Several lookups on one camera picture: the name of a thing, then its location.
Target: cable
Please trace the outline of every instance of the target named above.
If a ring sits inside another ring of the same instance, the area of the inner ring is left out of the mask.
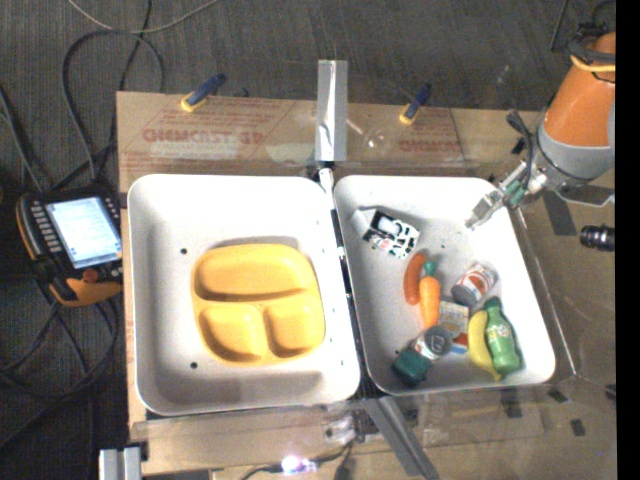
[[[12,387],[18,389],[21,393],[26,394],[31,396],[32,398],[36,399],[36,400],[41,400],[41,401],[47,401],[49,402],[48,405],[46,407],[44,407],[41,411],[39,411],[36,415],[34,415],[33,417],[31,417],[29,420],[27,420],[20,428],[18,428],[16,431],[14,431],[11,435],[3,438],[2,441],[0,441],[0,450],[6,446],[8,443],[10,443],[13,439],[15,439],[18,435],[20,435],[22,432],[24,432],[29,426],[31,426],[31,424],[33,424],[35,421],[37,421],[40,417],[42,417],[45,413],[49,412],[50,410],[54,409],[55,407],[59,406],[60,404],[64,403],[64,402],[68,402],[70,400],[72,400],[73,398],[75,398],[77,395],[85,393],[87,394],[87,396],[89,397],[89,404],[91,405],[90,407],[90,418],[91,420],[93,419],[93,401],[92,401],[92,395],[89,391],[89,388],[92,387],[95,382],[97,382],[97,380],[101,377],[101,375],[104,373],[104,371],[106,370],[106,367],[108,366],[108,364],[110,363],[112,356],[113,356],[113,350],[114,350],[114,346],[115,346],[115,342],[118,336],[118,328],[119,328],[119,318],[118,318],[118,314],[117,314],[117,309],[115,308],[115,306],[113,305],[113,301],[108,300],[108,305],[110,307],[111,310],[111,314],[113,317],[113,322],[111,321],[111,319],[107,316],[106,312],[104,311],[104,309],[99,305],[96,304],[95,307],[99,310],[102,318],[104,319],[107,327],[109,328],[109,333],[111,335],[111,339],[108,345],[107,350],[103,353],[102,357],[99,359],[99,361],[91,368],[88,367],[86,360],[82,354],[82,351],[80,350],[80,347],[78,345],[77,340],[75,339],[75,336],[73,336],[73,333],[71,332],[71,330],[69,329],[69,327],[67,326],[66,322],[64,321],[64,319],[62,319],[61,317],[58,319],[58,321],[61,324],[61,327],[65,333],[65,335],[67,336],[67,339],[70,341],[72,348],[78,358],[78,361],[80,362],[81,368],[83,370],[83,376],[76,381],[75,383],[73,383],[71,385],[71,387],[69,387],[67,390],[63,391],[63,392],[58,392],[58,393],[45,393],[43,391],[38,391],[36,389],[34,389],[31,386],[25,385],[23,382],[18,381],[16,379],[14,379],[12,376],[8,376],[5,373],[3,373],[2,375],[0,375],[0,378],[2,380],[7,380],[8,379],[8,384],[11,385]],[[93,439],[93,423],[92,421],[90,422],[91,426],[89,427],[90,430],[90,440]]]
[[[602,12],[602,9],[604,9],[608,5],[615,6],[616,0],[603,0],[602,2],[599,2],[594,6],[593,10],[591,11],[591,21],[593,23],[597,22],[598,14]]]
[[[13,138],[13,141],[16,145],[16,147],[18,148],[18,153],[20,154],[20,158],[22,159],[22,164],[23,167],[27,170],[27,172],[29,173],[29,176],[31,177],[31,181],[33,181],[33,184],[35,185],[36,189],[39,192],[42,192],[42,186],[40,185],[40,182],[38,181],[38,178],[36,177],[35,173],[33,172],[33,169],[31,168],[31,164],[29,163],[29,160],[27,159],[27,155],[24,152],[24,148],[22,147],[22,142],[20,142],[20,137],[18,135],[18,130],[16,128],[16,124],[13,118],[13,114],[11,113],[11,108],[9,106],[9,100],[6,96],[6,94],[4,93],[4,90],[2,89],[2,87],[0,87],[0,102],[2,103],[2,109],[4,114],[0,114],[0,118],[9,126],[9,131],[11,132],[11,136]]]
[[[38,333],[36,334],[35,339],[31,342],[31,345],[27,349],[27,351],[22,354],[18,359],[14,359],[10,363],[0,366],[0,373],[6,373],[11,370],[15,370],[22,366],[44,343],[44,338],[49,332],[49,328],[54,320],[56,320],[58,316],[58,311],[60,309],[60,304],[57,304],[51,308],[49,316],[47,317],[44,325],[40,328]]]
[[[322,464],[325,464],[326,462],[332,462],[334,460],[336,460],[337,458],[341,457],[343,454],[345,455],[344,458],[342,459],[342,461],[340,462],[340,464],[338,465],[338,470],[336,470],[336,479],[345,479],[347,477],[340,477],[338,476],[338,471],[344,471],[345,469],[345,463],[347,462],[347,460],[349,459],[349,456],[351,454],[351,449],[353,448],[353,445],[355,444],[355,439],[352,439],[351,441],[349,441],[349,443],[347,443],[340,451],[331,454],[331,455],[326,455],[324,457],[318,457],[316,459],[311,459],[311,462],[315,462],[318,467],[320,467]],[[249,471],[247,471],[239,480],[248,480],[249,478],[251,478],[253,475],[256,475],[258,473],[282,473],[283,469],[282,469],[282,464],[271,464],[271,465],[267,465],[267,466],[258,466],[254,469],[251,469]]]
[[[69,64],[71,62],[71,58],[73,57],[73,55],[75,54],[75,52],[77,51],[77,49],[84,44],[86,41],[89,41],[90,39],[93,39],[94,37],[99,37],[99,36],[106,36],[109,34],[116,34],[116,35],[120,35],[120,36],[124,36],[124,37],[130,37],[132,39],[134,39],[137,44],[142,44],[144,45],[146,48],[149,49],[149,51],[151,51],[151,53],[153,54],[154,59],[156,60],[157,63],[157,67],[158,67],[158,71],[160,73],[160,90],[162,89],[162,85],[164,84],[164,66],[162,64],[162,58],[160,57],[160,54],[158,53],[158,51],[154,48],[154,46],[149,43],[146,39],[144,39],[141,36],[137,36],[137,35],[133,35],[129,32],[121,32],[121,31],[116,31],[116,30],[98,30],[98,31],[94,31],[94,32],[89,32],[88,34],[83,35],[82,37],[80,37],[79,39],[77,39],[72,45],[71,47],[67,50],[67,53],[64,57],[64,61],[62,63],[62,92],[63,92],[63,96],[64,96],[64,101],[65,104],[67,106],[67,109],[69,110],[69,114],[71,115],[71,119],[73,121],[73,124],[76,128],[76,131],[78,132],[78,135],[81,138],[81,142],[82,142],[82,146],[85,150],[85,153],[87,155],[87,161],[83,164],[83,165],[88,165],[89,166],[89,172],[90,172],[90,176],[91,176],[91,182],[95,182],[96,178],[97,178],[97,172],[95,169],[95,161],[93,158],[93,155],[91,154],[91,149],[89,146],[89,138],[87,137],[87,134],[84,131],[84,128],[82,126],[82,123],[80,122],[80,118],[78,117],[78,114],[75,110],[74,104],[73,104],[73,100],[71,98],[71,93],[69,90]],[[70,175],[65,176],[63,179],[67,180],[69,178]],[[58,182],[56,183],[55,187],[60,187],[62,183]]]
[[[611,73],[611,72],[615,72],[616,70],[615,64],[607,64],[604,66],[593,66],[591,64],[587,64],[586,62],[583,62],[575,55],[571,55],[570,58],[571,58],[571,62],[573,62],[573,65],[575,67],[580,68],[584,71],[590,71],[591,73]]]
[[[98,152],[96,154],[93,155],[93,160],[95,162],[96,158],[101,158],[106,156],[106,154],[109,152],[109,150],[116,144],[116,140],[111,140],[107,143],[106,146],[104,146],[102,149],[98,150]],[[58,190],[62,187],[64,187],[67,183],[69,183],[74,177],[76,177],[78,174],[80,174],[85,167],[87,167],[87,165],[89,165],[89,160],[85,160],[84,162],[82,162],[81,164],[77,165],[76,167],[73,168],[72,171],[70,171],[69,173],[67,173],[62,179],[60,179],[59,181],[57,181],[56,183],[53,184],[53,186],[51,187],[51,190]]]
[[[210,0],[209,2],[206,2],[205,4],[196,7],[195,9],[193,9],[192,11],[184,14],[183,16],[170,21],[169,23],[159,26],[159,27],[153,27],[153,28],[145,28],[143,27],[140,30],[128,30],[126,32],[128,32],[129,34],[152,34],[152,33],[156,33],[156,32],[162,32],[164,30],[167,30],[171,27],[174,27],[175,25],[178,25],[179,23],[182,23],[183,21],[185,21],[186,19],[190,18],[191,16],[204,11],[205,9],[208,9],[209,7],[211,7],[212,5],[218,3],[220,0]],[[91,16],[87,11],[85,11],[82,7],[80,7],[80,5],[75,1],[75,0],[67,0],[67,2],[69,2],[80,14],[82,14],[85,18],[87,18],[89,21],[91,21],[92,23],[94,23],[95,25],[98,25],[99,27],[105,28],[107,30],[113,30],[116,31],[117,29],[111,25],[108,25],[106,23],[103,23],[99,20],[97,20],[96,18],[94,18],[93,16]]]
[[[507,115],[507,123],[518,133],[522,135],[525,140],[527,148],[527,164],[524,170],[524,178],[522,180],[522,188],[527,190],[529,187],[529,181],[531,179],[531,171],[533,169],[533,134],[529,131],[524,124],[522,117],[517,111],[513,111]]]
[[[146,5],[146,10],[144,13],[144,21],[142,23],[142,29],[147,28],[148,24],[149,24],[149,20],[151,19],[151,9],[152,9],[152,1],[153,0],[147,0],[147,5]],[[143,34],[138,34],[138,37],[140,37],[140,39],[142,39],[142,35]],[[141,42],[136,41],[136,43],[133,46],[133,50],[131,51],[131,53],[129,54],[129,58],[127,59],[127,64],[125,65],[125,68],[122,72],[122,76],[120,77],[120,82],[118,84],[118,90],[122,91],[124,90],[124,86],[125,86],[125,82],[127,79],[127,73],[129,72],[129,69],[131,68],[131,66],[133,65],[133,61],[136,57],[136,54],[138,53],[138,50],[140,49],[140,45],[143,44]],[[158,69],[160,71],[160,83],[159,86],[156,88],[156,92],[162,92],[163,86],[164,86],[164,69],[162,67],[162,58],[159,56],[158,52],[154,53],[154,56],[156,57],[159,65],[158,65]],[[116,112],[114,109],[114,112],[112,114],[111,117],[111,126],[109,129],[109,140],[107,142],[107,146],[106,148],[103,148],[104,150],[104,154],[102,154],[102,151],[99,152],[100,156],[100,165],[98,166],[97,172],[96,172],[96,176],[100,177],[102,170],[104,169],[106,163],[107,163],[107,158],[108,158],[108,154],[110,152],[110,150],[112,149],[113,146],[115,146],[117,144],[117,138],[116,138]]]
[[[581,28],[578,33],[567,43],[567,50],[569,52],[569,55],[572,57],[572,60],[573,57],[575,57],[585,64],[590,64],[591,62],[599,62],[607,66],[615,66],[615,53],[601,52],[589,47],[598,37],[604,35],[605,33],[606,32],[602,29],[596,31],[585,30],[584,28]]]

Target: white plastic tray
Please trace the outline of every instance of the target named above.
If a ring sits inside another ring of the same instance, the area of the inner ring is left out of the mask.
[[[418,306],[404,300],[407,260],[373,249],[351,228],[360,208],[378,207],[421,232],[415,251],[438,263],[435,276],[443,295],[475,261],[492,266],[499,280],[490,295],[502,299],[517,335],[524,367],[499,382],[473,366],[466,355],[450,353],[432,366],[418,391],[462,390],[536,384],[555,370],[555,356],[540,307],[506,209],[474,231],[464,221],[478,200],[492,190],[476,178],[347,176],[336,184],[335,200],[351,273],[365,363],[372,380],[390,394],[415,393],[391,371],[397,351],[421,329]]]
[[[161,415],[331,403],[360,381],[329,204],[304,178],[156,174],[129,191],[136,386]],[[311,261],[325,311],[324,342],[308,356],[228,366],[203,345],[190,274],[205,251],[283,243]]]

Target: green bottle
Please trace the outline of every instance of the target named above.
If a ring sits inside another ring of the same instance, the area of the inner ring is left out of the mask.
[[[493,359],[493,367],[506,375],[520,368],[520,356],[516,351],[516,340],[509,322],[502,316],[502,303],[498,297],[491,297],[484,303],[489,315],[485,336]]]

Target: black cable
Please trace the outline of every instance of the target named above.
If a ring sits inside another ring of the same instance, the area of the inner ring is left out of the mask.
[[[603,64],[615,64],[616,55],[614,53],[604,53],[586,48],[583,44],[584,37],[576,37],[569,41],[567,44],[567,50],[570,55],[574,55],[585,64],[591,64],[592,62],[601,62]]]
[[[58,315],[59,309],[60,309],[60,304],[51,308],[49,312],[49,316],[47,317],[47,319],[45,320],[45,323],[36,334],[36,337],[31,342],[31,345],[29,346],[27,351],[24,354],[22,354],[19,358],[14,359],[10,363],[1,365],[0,373],[5,373],[10,370],[15,370],[19,368],[40,348],[40,346],[42,346],[42,344],[44,343],[44,339],[47,333],[49,332],[49,328],[51,327],[51,324],[53,323],[53,321],[56,319]]]
[[[31,177],[31,181],[35,185],[38,192],[42,192],[42,186],[40,185],[38,178],[36,177],[35,173],[33,172],[33,169],[31,168],[31,164],[27,159],[27,155],[22,146],[22,142],[20,141],[18,129],[16,127],[16,123],[13,118],[13,113],[11,112],[11,106],[9,105],[9,99],[7,98],[7,95],[5,94],[1,86],[0,86],[0,103],[2,103],[2,110],[3,110],[3,114],[0,114],[0,118],[9,126],[11,137],[13,138],[16,148],[18,149],[18,154],[22,159],[23,169],[26,169],[27,173]]]
[[[355,444],[355,439],[352,439],[351,441],[349,441],[349,443],[347,443],[340,451],[331,454],[331,455],[327,455],[324,457],[319,457],[316,459],[310,459],[311,462],[315,462],[316,464],[318,464],[318,466],[321,466],[322,464],[325,464],[326,462],[332,462],[334,460],[336,460],[337,458],[341,457],[342,455],[344,455],[344,458],[342,459],[342,461],[340,462],[339,466],[338,466],[338,470],[342,471],[344,470],[344,465],[347,462],[347,460],[349,459],[349,456],[351,455],[351,450],[353,448],[353,445]],[[256,475],[258,473],[282,473],[283,469],[282,469],[282,465],[281,464],[270,464],[268,466],[258,466],[254,469],[251,469],[249,471],[247,471],[239,480],[247,480],[249,478],[251,478],[253,475]]]
[[[116,140],[111,140],[110,142],[107,143],[106,146],[104,146],[102,149],[98,150],[93,155],[94,161],[96,159],[99,159],[99,158],[103,157],[103,156],[106,156],[109,153],[109,150],[115,144],[116,144]],[[51,190],[59,190],[59,189],[63,188],[73,178],[75,178],[78,174],[80,174],[82,171],[84,171],[84,169],[87,167],[88,164],[89,164],[89,161],[85,160],[84,162],[82,162],[79,165],[77,165],[76,167],[74,167],[73,170],[71,170],[69,173],[67,173],[62,179],[60,179],[56,183],[54,183],[54,185],[51,187]]]
[[[119,36],[123,36],[123,37],[130,37],[132,39],[134,39],[137,44],[142,44],[144,45],[146,48],[148,48],[151,53],[153,54],[153,57],[155,58],[156,62],[157,62],[157,66],[158,66],[158,70],[161,74],[161,87],[160,90],[162,89],[162,85],[164,83],[163,79],[164,79],[164,66],[162,64],[162,59],[160,57],[160,54],[158,53],[158,51],[155,49],[155,47],[148,42],[146,39],[144,39],[143,37],[140,36],[136,36],[136,35],[132,35],[128,32],[119,32],[119,31],[115,31],[115,30],[97,30],[94,32],[89,32],[85,35],[83,35],[82,37],[80,37],[79,39],[77,39],[69,48],[69,50],[67,50],[67,53],[64,57],[64,61],[62,64],[62,70],[61,70],[61,75],[62,75],[62,93],[63,93],[63,99],[64,102],[67,106],[67,109],[69,110],[69,115],[71,116],[71,120],[73,121],[73,124],[76,128],[76,131],[78,133],[78,136],[81,139],[81,143],[83,146],[83,149],[85,150],[87,159],[86,161],[82,164],[82,166],[88,166],[89,167],[89,174],[90,174],[90,179],[91,182],[95,182],[97,181],[97,171],[95,169],[95,161],[94,161],[94,157],[93,154],[91,153],[91,147],[90,147],[90,143],[89,143],[89,137],[87,135],[87,133],[84,130],[84,127],[82,125],[82,122],[80,120],[80,117],[78,116],[76,109],[75,109],[75,105],[73,103],[73,99],[71,97],[71,92],[69,90],[69,63],[71,61],[71,58],[73,57],[73,55],[75,54],[75,52],[80,48],[80,46],[82,46],[85,42],[95,38],[95,37],[101,37],[101,36],[108,36],[111,34],[115,34],[115,35],[119,35]],[[76,173],[78,172],[78,169],[74,169],[72,171],[72,173]],[[68,174],[67,176],[65,176],[61,181],[59,181],[58,183],[56,183],[54,185],[54,188],[60,188],[62,185],[64,185],[65,183],[67,183],[69,181],[71,177],[71,174]]]
[[[66,322],[60,319],[62,328],[65,334],[67,335],[68,339],[70,340],[72,348],[74,349],[74,352],[76,353],[78,360],[81,364],[81,367],[83,369],[83,376],[78,381],[73,383],[68,389],[58,393],[45,393],[43,391],[38,391],[32,388],[31,386],[25,385],[20,381],[16,381],[16,379],[12,377],[9,377],[8,383],[12,387],[18,389],[21,393],[29,395],[36,400],[46,401],[49,403],[36,415],[31,417],[29,420],[27,420],[20,428],[14,431],[11,435],[3,438],[3,440],[0,441],[0,450],[4,446],[6,446],[8,443],[13,441],[18,435],[22,434],[22,432],[24,432],[28,427],[30,427],[35,421],[37,421],[45,413],[58,407],[62,403],[65,403],[74,399],[75,397],[77,397],[82,393],[87,394],[87,396],[89,397],[88,402],[91,404],[91,408],[89,411],[90,418],[91,418],[91,421],[90,421],[91,426],[89,427],[89,429],[90,429],[90,439],[91,440],[93,439],[93,401],[92,401],[92,395],[89,391],[89,388],[91,388],[100,379],[102,373],[104,373],[104,370],[106,369],[108,364],[111,362],[113,357],[114,345],[118,337],[118,328],[119,328],[119,318],[117,314],[117,309],[113,305],[113,301],[108,300],[107,303],[112,313],[112,317],[114,320],[113,322],[111,322],[111,319],[107,316],[106,312],[99,304],[94,305],[94,307],[98,309],[107,327],[109,328],[111,339],[110,339],[107,350],[103,353],[99,361],[91,368],[88,368],[86,360],[82,354],[82,351],[80,350],[77,340],[73,336],[73,333],[71,333],[70,329],[66,325]],[[6,375],[3,374],[0,377],[3,380],[5,380]]]
[[[616,0],[603,0],[602,2],[597,3],[593,10],[591,11],[591,21],[592,23],[598,23],[598,14],[602,12],[602,9],[607,7],[608,5],[616,5]]]
[[[522,116],[515,110],[507,115],[507,123],[516,130],[525,141],[527,149],[526,167],[522,179],[522,188],[526,190],[531,180],[531,171],[533,170],[533,134],[529,131],[522,120]]]
[[[151,20],[151,10],[153,7],[153,0],[147,0],[147,5],[146,5],[147,9],[145,11],[145,15],[144,15],[144,22],[142,24],[142,27],[140,27],[141,30],[145,30],[148,25],[149,22]],[[136,34],[140,39],[142,39],[144,33],[140,32],[139,34]],[[125,81],[127,79],[127,73],[129,72],[129,69],[131,68],[133,61],[136,57],[136,54],[138,52],[138,50],[140,49],[140,44],[139,42],[136,41],[136,43],[133,46],[133,50],[131,51],[131,53],[129,54],[129,58],[127,59],[127,64],[125,65],[125,68],[122,72],[122,77],[120,78],[120,83],[118,84],[118,90],[122,91],[124,90],[124,86],[125,86]],[[161,92],[162,91],[162,86],[163,86],[163,80],[161,77],[161,83],[160,83],[160,87],[158,88],[157,92]],[[97,169],[96,172],[96,176],[100,177],[102,170],[104,169],[104,167],[106,166],[107,163],[107,158],[108,158],[108,154],[109,151],[111,150],[111,148],[117,143],[117,138],[116,138],[116,130],[117,130],[117,126],[116,126],[116,112],[114,110],[112,117],[111,117],[111,126],[109,129],[109,140],[107,142],[107,148],[105,151],[105,154],[101,155],[101,160],[100,160],[100,165]]]

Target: light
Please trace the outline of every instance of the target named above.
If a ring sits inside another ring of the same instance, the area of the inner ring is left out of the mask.
[[[312,460],[298,458],[288,455],[280,463],[284,475],[295,475],[297,473],[313,473],[318,471],[318,464]]]

